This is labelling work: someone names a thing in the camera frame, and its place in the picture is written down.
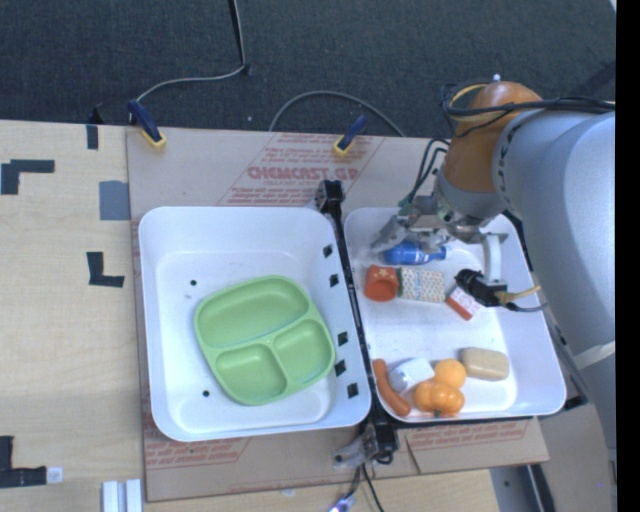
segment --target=cardboard box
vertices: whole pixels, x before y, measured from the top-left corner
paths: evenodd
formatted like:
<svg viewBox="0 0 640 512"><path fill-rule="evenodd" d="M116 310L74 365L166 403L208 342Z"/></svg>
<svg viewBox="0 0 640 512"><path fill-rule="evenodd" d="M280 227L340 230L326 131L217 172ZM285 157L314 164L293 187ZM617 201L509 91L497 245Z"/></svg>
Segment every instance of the cardboard box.
<svg viewBox="0 0 640 512"><path fill-rule="evenodd" d="M413 186L426 140L358 137L339 157L337 136L165 128L155 149L139 130L127 131L132 247L144 451L149 501L348 482L352 468L335 469L332 451L357 427L180 443L153 422L137 228L160 206L305 206L322 180L340 180L346 217L362 207L395 207ZM428 193L431 176L423 187ZM390 465L376 478L519 465L548 460L536 418L399 429Z"/></svg>

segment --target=robotic arm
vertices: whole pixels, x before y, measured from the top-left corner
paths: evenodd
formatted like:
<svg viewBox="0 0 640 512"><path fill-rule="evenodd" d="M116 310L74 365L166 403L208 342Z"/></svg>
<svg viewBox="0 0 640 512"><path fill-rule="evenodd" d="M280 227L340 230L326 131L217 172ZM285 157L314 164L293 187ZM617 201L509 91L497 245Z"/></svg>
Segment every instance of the robotic arm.
<svg viewBox="0 0 640 512"><path fill-rule="evenodd" d="M469 106L455 108L471 91L479 92ZM417 181L372 249L411 232L425 233L434 252L447 237L486 243L480 228L496 215L508 210L519 218L533 270L598 411L615 475L615 106L544 101L522 85L493 80L457 87L443 107L458 126L434 191L417 196Z"/></svg>

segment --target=wooden table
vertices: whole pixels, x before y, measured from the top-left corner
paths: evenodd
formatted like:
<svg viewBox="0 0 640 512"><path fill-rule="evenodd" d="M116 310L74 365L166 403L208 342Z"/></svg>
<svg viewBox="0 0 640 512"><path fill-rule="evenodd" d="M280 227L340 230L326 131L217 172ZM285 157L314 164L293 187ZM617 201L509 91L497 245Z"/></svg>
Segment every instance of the wooden table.
<svg viewBox="0 0 640 512"><path fill-rule="evenodd" d="M0 195L0 435L13 467L64 481L0 489L0 510L100 510L104 481L144 478L131 231L101 220L101 182L127 182L124 127L0 122L0 163L53 160ZM88 252L120 287L89 284ZM385 510L495 512L488 470L374 481ZM147 503L148 511L327 510L347 485ZM376 510L361 484L353 510Z"/></svg>

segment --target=sausage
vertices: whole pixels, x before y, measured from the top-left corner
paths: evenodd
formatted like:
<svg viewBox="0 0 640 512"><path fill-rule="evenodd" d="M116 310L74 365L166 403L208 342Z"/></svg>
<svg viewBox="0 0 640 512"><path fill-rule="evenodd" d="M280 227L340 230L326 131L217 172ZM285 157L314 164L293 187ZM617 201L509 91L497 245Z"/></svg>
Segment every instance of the sausage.
<svg viewBox="0 0 640 512"><path fill-rule="evenodd" d="M382 395L384 401L389 404L389 407L391 407L398 416L408 416L411 412L411 405L390 386L387 377L387 363L382 359L374 359L372 366L378 391L380 391L380 395Z"/></svg>

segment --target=blue clamp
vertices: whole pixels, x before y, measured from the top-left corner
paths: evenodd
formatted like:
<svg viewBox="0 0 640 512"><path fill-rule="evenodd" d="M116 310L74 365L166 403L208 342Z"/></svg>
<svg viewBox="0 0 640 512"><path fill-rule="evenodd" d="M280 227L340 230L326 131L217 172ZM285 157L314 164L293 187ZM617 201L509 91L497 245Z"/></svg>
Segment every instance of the blue clamp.
<svg viewBox="0 0 640 512"><path fill-rule="evenodd" d="M149 111L140 103L131 100L127 103L127 109L142 127L142 136L155 148L159 148L167 142L167 138L158 130L156 122L149 114Z"/></svg>
<svg viewBox="0 0 640 512"><path fill-rule="evenodd" d="M353 139L356 138L356 135L360 135L364 131L367 127L367 122L367 116L364 114L360 115L358 119L356 119L356 122L351 125L351 128L347 130L347 133L335 142L333 145L333 151L339 156L346 155L349 149L351 149Z"/></svg>

